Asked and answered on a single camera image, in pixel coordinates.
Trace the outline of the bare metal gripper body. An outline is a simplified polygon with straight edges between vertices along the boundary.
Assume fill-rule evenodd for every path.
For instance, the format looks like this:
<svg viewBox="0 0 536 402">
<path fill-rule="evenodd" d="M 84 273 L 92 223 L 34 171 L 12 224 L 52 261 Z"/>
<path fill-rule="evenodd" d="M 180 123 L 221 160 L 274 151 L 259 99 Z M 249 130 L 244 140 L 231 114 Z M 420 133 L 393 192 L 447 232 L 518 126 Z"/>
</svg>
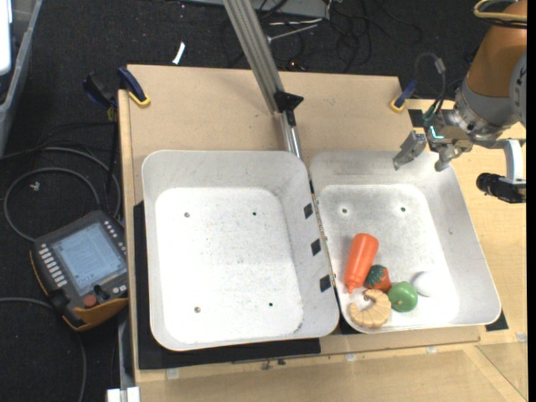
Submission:
<svg viewBox="0 0 536 402">
<path fill-rule="evenodd" d="M 493 145 L 503 133 L 496 126 L 471 111 L 442 110 L 425 119 L 426 136 L 434 145 L 469 147 Z"/>
</svg>

